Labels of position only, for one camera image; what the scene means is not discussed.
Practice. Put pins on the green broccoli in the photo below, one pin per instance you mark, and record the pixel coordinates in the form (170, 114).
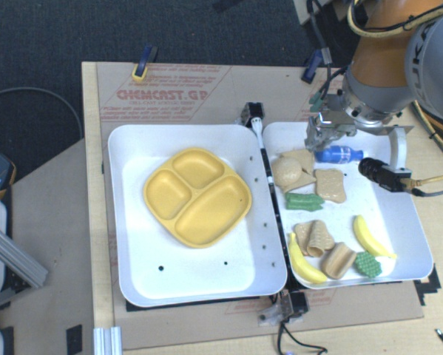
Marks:
(368, 264)

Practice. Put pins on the yellow banana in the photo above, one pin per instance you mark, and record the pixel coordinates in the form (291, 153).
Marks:
(302, 264)
(369, 239)

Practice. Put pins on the yellow divided plate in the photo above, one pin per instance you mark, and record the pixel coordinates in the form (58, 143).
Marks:
(199, 198)

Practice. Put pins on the thin black and white rod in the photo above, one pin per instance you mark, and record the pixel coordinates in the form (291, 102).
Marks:
(267, 168)

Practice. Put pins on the blue plastic bottle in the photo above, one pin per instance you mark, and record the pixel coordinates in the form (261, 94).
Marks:
(335, 154)

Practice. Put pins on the tan folded waffle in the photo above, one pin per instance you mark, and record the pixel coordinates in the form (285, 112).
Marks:
(315, 237)

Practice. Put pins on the beige toast slice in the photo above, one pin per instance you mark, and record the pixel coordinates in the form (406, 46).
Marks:
(330, 185)

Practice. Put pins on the white plastic tray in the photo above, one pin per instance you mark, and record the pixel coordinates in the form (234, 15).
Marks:
(206, 272)
(354, 205)

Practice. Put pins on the brown cardboard board red print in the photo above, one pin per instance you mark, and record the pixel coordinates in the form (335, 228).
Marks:
(206, 87)

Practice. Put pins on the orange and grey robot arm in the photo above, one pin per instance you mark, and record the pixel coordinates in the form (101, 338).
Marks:
(380, 50)

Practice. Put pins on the tan hot dog bun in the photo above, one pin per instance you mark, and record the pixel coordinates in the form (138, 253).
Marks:
(337, 261)

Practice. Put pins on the green bean pods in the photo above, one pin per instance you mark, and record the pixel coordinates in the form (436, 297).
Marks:
(302, 202)

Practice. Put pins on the black cylinder on white bracket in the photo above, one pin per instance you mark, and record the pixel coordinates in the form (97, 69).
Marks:
(385, 176)

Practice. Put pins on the beige round bread bun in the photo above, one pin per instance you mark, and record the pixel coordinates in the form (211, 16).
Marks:
(285, 170)

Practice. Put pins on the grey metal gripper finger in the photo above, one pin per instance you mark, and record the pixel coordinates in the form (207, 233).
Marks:
(311, 135)
(329, 136)

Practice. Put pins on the tan triangular bread slice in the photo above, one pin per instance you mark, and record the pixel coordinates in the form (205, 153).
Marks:
(304, 158)
(303, 181)

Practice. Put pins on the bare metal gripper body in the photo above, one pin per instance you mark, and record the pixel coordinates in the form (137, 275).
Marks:
(339, 115)

